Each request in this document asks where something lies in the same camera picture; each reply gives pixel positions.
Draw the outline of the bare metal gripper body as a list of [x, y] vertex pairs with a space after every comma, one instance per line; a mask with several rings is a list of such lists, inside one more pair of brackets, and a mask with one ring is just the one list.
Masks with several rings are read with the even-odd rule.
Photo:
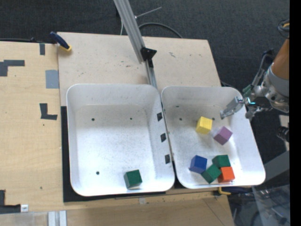
[[247, 113], [259, 113], [272, 109], [289, 113], [289, 98], [281, 95], [269, 79], [264, 79], [260, 85], [249, 84], [243, 89], [243, 98]]

